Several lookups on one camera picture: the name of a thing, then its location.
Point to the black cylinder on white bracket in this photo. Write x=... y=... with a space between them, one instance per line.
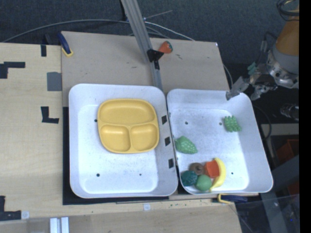
x=290 y=110

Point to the red strawberry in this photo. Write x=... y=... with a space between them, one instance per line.
x=165 y=47

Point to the brown doughnut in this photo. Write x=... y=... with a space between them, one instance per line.
x=196 y=169

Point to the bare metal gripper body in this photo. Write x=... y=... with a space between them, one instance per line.
x=279 y=75

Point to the green round fruit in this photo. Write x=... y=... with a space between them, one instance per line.
x=203 y=183

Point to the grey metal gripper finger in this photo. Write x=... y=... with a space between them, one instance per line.
x=257 y=93
x=236 y=87

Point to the light green blocky grapes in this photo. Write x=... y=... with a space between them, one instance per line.
x=232 y=124

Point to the yellow banana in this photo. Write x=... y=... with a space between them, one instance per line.
x=221 y=172

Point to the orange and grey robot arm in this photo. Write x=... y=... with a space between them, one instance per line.
x=289 y=36

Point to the brown cardboard board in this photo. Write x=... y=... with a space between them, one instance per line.
x=109 y=59

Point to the yellow divided plate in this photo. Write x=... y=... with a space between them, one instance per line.
x=126 y=125

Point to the white plastic tray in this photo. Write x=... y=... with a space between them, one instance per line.
x=209 y=142
x=116 y=173

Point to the green pointed grapes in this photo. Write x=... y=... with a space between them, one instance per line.
x=185 y=144

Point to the dark green broccoli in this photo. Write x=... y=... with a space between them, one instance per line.
x=189 y=178

